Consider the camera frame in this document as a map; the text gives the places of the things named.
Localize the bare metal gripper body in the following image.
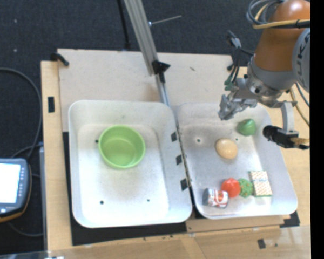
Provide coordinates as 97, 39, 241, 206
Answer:
230, 76, 285, 110

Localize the green toy pepper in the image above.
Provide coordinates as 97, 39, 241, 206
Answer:
236, 118, 258, 137

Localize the beige toy egg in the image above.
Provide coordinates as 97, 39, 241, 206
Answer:
214, 138, 239, 160

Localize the white plastic tray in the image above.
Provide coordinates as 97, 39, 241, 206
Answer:
67, 99, 193, 229
175, 101, 299, 220

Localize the thin black rod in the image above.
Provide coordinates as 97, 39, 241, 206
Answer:
174, 112, 194, 192

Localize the red toy tomato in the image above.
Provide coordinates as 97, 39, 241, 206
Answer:
220, 178, 242, 199

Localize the white and orange carton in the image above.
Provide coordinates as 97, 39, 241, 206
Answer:
248, 170, 273, 197

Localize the green toy broccoli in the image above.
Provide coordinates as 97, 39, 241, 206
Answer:
237, 178, 254, 199

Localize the red and white can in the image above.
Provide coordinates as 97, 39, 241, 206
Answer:
201, 188, 230, 209

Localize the green bowl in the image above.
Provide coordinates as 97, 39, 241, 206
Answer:
98, 125, 146, 170

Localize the pale cardboard board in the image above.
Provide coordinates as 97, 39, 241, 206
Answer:
56, 48, 292, 233

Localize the black cylinder on white bracket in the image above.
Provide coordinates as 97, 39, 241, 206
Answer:
262, 100, 300, 149

